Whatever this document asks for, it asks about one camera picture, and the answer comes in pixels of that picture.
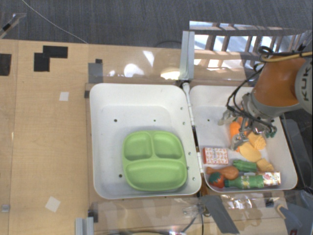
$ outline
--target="small box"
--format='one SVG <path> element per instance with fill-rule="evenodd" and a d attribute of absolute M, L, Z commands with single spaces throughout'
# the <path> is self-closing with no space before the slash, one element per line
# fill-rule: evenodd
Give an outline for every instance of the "small box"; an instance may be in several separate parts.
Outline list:
<path fill-rule="evenodd" d="M 226 148 L 205 147 L 203 148 L 203 161 L 207 165 L 226 165 L 228 155 Z"/>

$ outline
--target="white wire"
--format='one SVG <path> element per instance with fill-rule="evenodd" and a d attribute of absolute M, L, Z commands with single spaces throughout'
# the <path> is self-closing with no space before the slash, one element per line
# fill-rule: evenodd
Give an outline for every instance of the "white wire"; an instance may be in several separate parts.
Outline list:
<path fill-rule="evenodd" d="M 48 18 L 46 18 L 45 16 L 43 16 L 42 14 L 40 14 L 37 10 L 35 10 L 33 7 L 31 7 L 27 2 L 25 2 L 25 0 L 22 0 L 23 3 L 25 3 L 25 5 L 30 8 L 32 11 L 34 11 L 36 14 L 38 14 L 40 17 L 42 17 L 43 19 L 45 19 L 47 22 L 49 22 L 50 24 L 52 24 L 53 26 L 57 27 L 59 30 L 79 39 L 80 41 L 82 41 L 85 44 L 88 44 L 85 40 L 81 39 L 80 37 L 68 32 L 67 30 L 62 29 L 61 27 L 59 27 L 58 25 L 56 25 L 55 23 L 51 22 Z"/>

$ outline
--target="black tape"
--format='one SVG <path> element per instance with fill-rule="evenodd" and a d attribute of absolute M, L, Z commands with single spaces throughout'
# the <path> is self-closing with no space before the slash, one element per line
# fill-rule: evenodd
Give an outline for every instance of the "black tape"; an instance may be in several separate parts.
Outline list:
<path fill-rule="evenodd" d="M 44 46 L 45 58 L 67 58 L 68 47 Z"/>
<path fill-rule="evenodd" d="M 43 53 L 35 53 L 34 71 L 50 71 L 50 59 L 44 57 Z"/>
<path fill-rule="evenodd" d="M 10 28 L 10 27 L 11 27 L 11 24 L 7 23 L 5 26 L 2 27 L 2 29 L 3 29 L 4 31 L 7 31 L 8 28 Z"/>
<path fill-rule="evenodd" d="M 90 91 L 85 91 L 84 98 L 89 98 Z"/>
<path fill-rule="evenodd" d="M 0 54 L 0 76 L 8 76 L 11 70 L 11 54 Z"/>

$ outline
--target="white tray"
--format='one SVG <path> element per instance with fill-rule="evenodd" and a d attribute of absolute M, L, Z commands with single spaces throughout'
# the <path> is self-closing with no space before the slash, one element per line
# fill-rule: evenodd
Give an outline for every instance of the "white tray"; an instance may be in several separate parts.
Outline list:
<path fill-rule="evenodd" d="M 184 92 L 172 85 L 98 84 L 90 92 L 94 187 L 107 199 L 191 195 L 201 187 L 195 142 Z M 123 176 L 122 144 L 140 130 L 174 133 L 182 142 L 186 183 L 172 191 L 145 192 Z"/>
<path fill-rule="evenodd" d="M 223 112 L 226 110 L 226 102 L 236 87 L 225 86 L 195 86 L 190 91 L 190 100 L 194 114 L 197 137 L 200 151 L 204 147 L 230 147 L 229 125 L 218 125 Z M 242 87 L 236 96 L 236 102 L 240 103 L 244 94 L 251 91 L 251 88 Z M 267 145 L 261 151 L 262 158 L 271 162 L 275 170 L 281 172 L 281 185 L 270 188 L 257 189 L 264 190 L 288 190 L 297 184 L 297 174 L 288 148 L 284 130 L 279 118 L 275 119 L 274 125 L 277 127 L 277 133 L 274 138 L 266 139 Z M 234 159 L 245 160 L 240 153 L 228 150 L 230 164 Z M 222 165 L 211 165 L 212 168 L 221 168 Z M 210 186 L 216 192 L 248 192 L 252 190 L 240 190 L 235 188 L 217 188 Z"/>

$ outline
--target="yellow cable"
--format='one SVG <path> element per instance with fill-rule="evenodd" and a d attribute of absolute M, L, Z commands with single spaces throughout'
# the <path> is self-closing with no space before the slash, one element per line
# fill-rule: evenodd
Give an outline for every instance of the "yellow cable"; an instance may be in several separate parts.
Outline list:
<path fill-rule="evenodd" d="M 264 58 L 263 56 L 260 57 L 260 60 L 262 62 L 266 63 L 273 63 L 273 62 L 279 62 L 279 61 L 285 61 L 293 58 L 299 58 L 299 57 L 307 57 L 307 56 L 312 56 L 313 52 L 303 52 L 301 55 L 300 54 L 295 54 L 295 55 L 290 55 L 290 56 L 285 56 L 285 57 L 279 57 L 279 58 Z"/>

